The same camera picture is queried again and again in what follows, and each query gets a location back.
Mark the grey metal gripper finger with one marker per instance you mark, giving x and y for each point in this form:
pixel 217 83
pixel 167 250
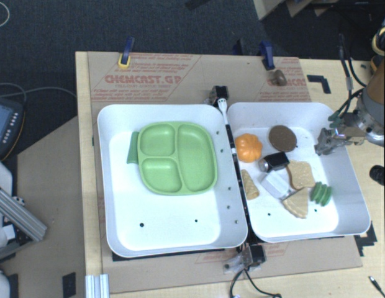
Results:
pixel 337 144
pixel 323 137

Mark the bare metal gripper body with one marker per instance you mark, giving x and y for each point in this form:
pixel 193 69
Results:
pixel 354 134

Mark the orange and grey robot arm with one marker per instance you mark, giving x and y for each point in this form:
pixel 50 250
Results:
pixel 376 84

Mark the brown round biscuit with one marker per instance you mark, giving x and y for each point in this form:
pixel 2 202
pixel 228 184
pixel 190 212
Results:
pixel 282 138

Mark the tan toy bread slice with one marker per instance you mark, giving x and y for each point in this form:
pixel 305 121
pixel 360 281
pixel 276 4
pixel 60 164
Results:
pixel 301 174

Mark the green ribbed toy vegetable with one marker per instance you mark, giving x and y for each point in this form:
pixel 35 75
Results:
pixel 321 193

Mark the black and silver can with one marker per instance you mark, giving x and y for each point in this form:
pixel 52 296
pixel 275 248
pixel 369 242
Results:
pixel 274 161

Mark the tan toy pizza slice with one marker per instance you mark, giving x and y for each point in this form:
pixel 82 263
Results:
pixel 298 204

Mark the brown toy lump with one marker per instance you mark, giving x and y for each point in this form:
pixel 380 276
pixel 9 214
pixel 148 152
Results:
pixel 278 77

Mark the orange toy pumpkin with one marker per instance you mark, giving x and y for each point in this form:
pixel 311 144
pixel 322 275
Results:
pixel 248 147

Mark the tan toy waffle cone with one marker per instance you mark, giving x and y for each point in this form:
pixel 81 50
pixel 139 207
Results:
pixel 250 186

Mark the thin black and white rod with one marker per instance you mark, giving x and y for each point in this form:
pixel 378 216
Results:
pixel 233 149

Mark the white plastic tray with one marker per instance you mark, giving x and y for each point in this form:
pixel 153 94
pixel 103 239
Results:
pixel 167 216
pixel 292 225

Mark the green divided plate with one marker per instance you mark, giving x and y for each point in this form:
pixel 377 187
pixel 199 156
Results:
pixel 192 157

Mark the black and silver pen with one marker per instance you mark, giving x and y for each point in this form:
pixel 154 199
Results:
pixel 375 285

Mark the brown cardboard board red print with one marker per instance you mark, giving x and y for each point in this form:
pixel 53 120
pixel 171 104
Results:
pixel 167 79

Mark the black cylinder on white bracket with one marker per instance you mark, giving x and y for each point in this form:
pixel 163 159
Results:
pixel 377 174

